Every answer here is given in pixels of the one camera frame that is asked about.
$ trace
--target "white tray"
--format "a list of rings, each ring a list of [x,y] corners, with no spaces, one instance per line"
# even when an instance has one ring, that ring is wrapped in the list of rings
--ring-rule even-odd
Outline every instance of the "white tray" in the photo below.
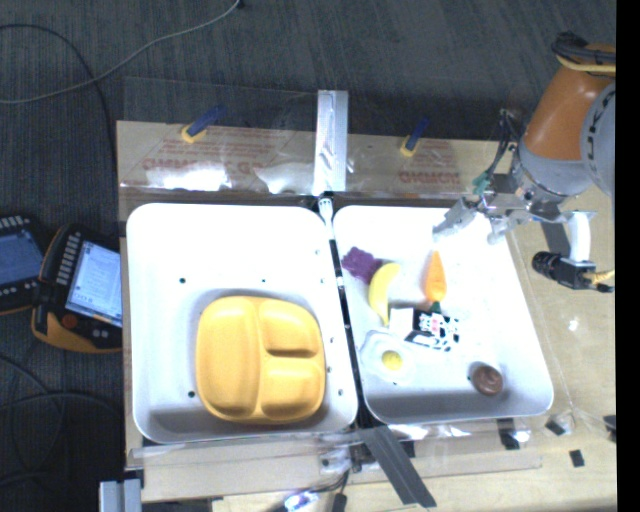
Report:
[[[325,226],[300,207],[147,204],[127,222],[133,417],[157,443],[337,432],[358,399]],[[280,426],[226,422],[196,393],[195,340],[213,300],[255,294],[316,317],[326,392],[309,419]]]
[[[360,349],[382,322],[367,302],[367,286],[344,272],[364,399],[390,424],[451,422],[535,416],[549,409],[553,386],[506,241],[487,243],[489,221],[477,216],[438,245],[432,227],[446,209],[351,205],[338,210],[334,231],[340,257],[354,246],[375,258],[401,264],[389,289],[390,304],[425,303],[422,284],[431,251],[439,249],[448,291],[442,313],[459,319],[460,340],[448,352],[404,342],[414,364],[408,380],[396,382],[363,364]],[[486,363],[504,378],[499,395],[477,392],[469,368]]]

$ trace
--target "yellow bread toy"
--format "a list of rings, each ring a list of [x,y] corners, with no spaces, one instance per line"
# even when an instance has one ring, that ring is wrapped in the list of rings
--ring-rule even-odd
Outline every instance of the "yellow bread toy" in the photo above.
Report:
[[[303,307],[231,296],[203,311],[196,342],[198,394],[218,418],[281,424],[313,415],[324,398],[320,328]]]

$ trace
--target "white cable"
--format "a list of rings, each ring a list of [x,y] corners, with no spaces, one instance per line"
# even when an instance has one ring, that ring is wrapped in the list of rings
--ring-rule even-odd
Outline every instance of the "white cable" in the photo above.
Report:
[[[206,21],[205,23],[202,23],[202,24],[197,25],[197,26],[192,27],[192,28],[181,30],[179,32],[175,32],[173,34],[167,34],[166,36],[159,37],[158,39],[154,39],[153,41],[151,41],[151,42],[145,44],[144,46],[142,46],[141,48],[137,49],[135,52],[133,52],[131,55],[129,55],[127,58],[125,58],[123,61],[121,61],[119,64],[116,64],[114,67],[112,67],[111,69],[109,69],[105,73],[102,73],[101,75],[99,75],[99,76],[97,76],[97,77],[95,77],[95,78],[93,78],[91,80],[87,80],[85,82],[80,82],[80,83],[78,83],[76,85],[72,85],[72,86],[67,87],[65,89],[60,89],[58,91],[54,91],[54,92],[50,92],[50,93],[46,93],[46,94],[41,94],[40,96],[34,96],[32,98],[24,98],[24,99],[20,99],[20,100],[0,99],[0,104],[1,105],[19,105],[19,104],[22,104],[22,103],[30,103],[30,102],[33,102],[33,101],[39,101],[39,100],[43,100],[45,98],[51,98],[53,96],[59,96],[60,94],[66,94],[68,92],[75,91],[75,90],[81,89],[83,87],[87,87],[88,85],[91,85],[93,83],[99,82],[100,80],[104,80],[106,77],[108,77],[109,75],[112,75],[113,73],[115,73],[121,67],[123,67],[124,65],[128,64],[129,62],[131,62],[138,55],[140,55],[142,52],[148,50],[152,46],[155,46],[156,44],[161,43],[163,41],[167,41],[168,39],[173,39],[175,37],[180,37],[180,36],[184,36],[184,35],[190,34],[192,32],[196,32],[197,30],[203,29],[205,27],[208,27],[209,25],[213,25],[214,23],[217,23],[218,21],[223,20],[224,18],[229,16],[229,14],[231,14],[236,9],[236,7],[238,7],[239,3],[240,3],[240,0],[235,0],[233,5],[229,9],[227,9],[224,13],[222,13],[219,16],[216,16],[215,18],[213,18],[213,19],[211,19],[209,21]]]

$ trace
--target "toy sink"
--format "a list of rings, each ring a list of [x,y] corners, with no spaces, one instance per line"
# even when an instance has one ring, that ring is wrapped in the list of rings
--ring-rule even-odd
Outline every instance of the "toy sink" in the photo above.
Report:
[[[553,387],[509,248],[487,243],[491,228],[480,216],[436,245],[431,229],[446,211],[343,206],[331,226],[333,255],[327,226],[301,206],[152,203],[134,210],[127,252],[133,417],[141,433],[177,443],[338,432],[360,405],[387,424],[546,412]],[[426,307],[422,284],[437,248],[448,285],[442,313],[459,326],[455,346],[445,352],[390,335],[368,304],[368,285],[344,269],[336,278],[334,256],[341,260],[354,247],[400,264],[388,289],[392,312]],[[234,305],[239,298],[242,305]],[[223,307],[216,312],[215,304]],[[287,304],[290,321],[271,329],[270,318],[283,314],[260,313],[264,304]],[[213,334],[230,321],[220,313],[229,307],[253,320],[249,327],[240,316],[231,321],[235,334],[224,336],[225,345]],[[289,307],[306,320],[292,320],[298,313]],[[203,325],[210,340],[204,350]],[[285,338],[299,341],[287,345]],[[405,364],[381,373],[376,358],[390,351]],[[269,369],[285,361],[289,370]],[[478,367],[499,372],[499,393],[478,392]],[[276,374],[304,381],[294,386],[302,394],[289,396],[286,378],[269,378]]]

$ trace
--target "digital multimeter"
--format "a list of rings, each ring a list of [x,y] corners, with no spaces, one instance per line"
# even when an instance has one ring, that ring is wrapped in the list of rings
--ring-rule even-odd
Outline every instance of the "digital multimeter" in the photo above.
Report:
[[[47,238],[24,215],[0,217],[0,315],[33,306]]]
[[[80,224],[62,227],[45,253],[31,318],[33,334],[75,352],[122,348],[117,243]]]

